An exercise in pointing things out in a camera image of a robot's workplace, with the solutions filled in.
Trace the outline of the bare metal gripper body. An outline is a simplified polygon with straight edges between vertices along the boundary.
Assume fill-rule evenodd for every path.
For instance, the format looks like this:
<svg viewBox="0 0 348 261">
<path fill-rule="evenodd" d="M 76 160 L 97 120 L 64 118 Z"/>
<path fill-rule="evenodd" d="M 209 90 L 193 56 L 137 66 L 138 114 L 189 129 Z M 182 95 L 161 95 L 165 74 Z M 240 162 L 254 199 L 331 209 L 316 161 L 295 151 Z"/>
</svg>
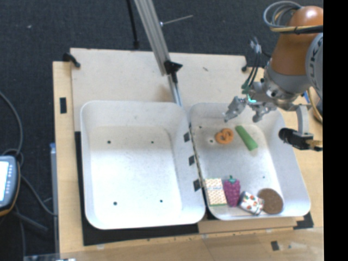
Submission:
<svg viewBox="0 0 348 261">
<path fill-rule="evenodd" d="M 247 95 L 252 105 L 291 111 L 300 94 L 285 91 L 271 79 L 262 78 L 248 87 Z"/>
</svg>

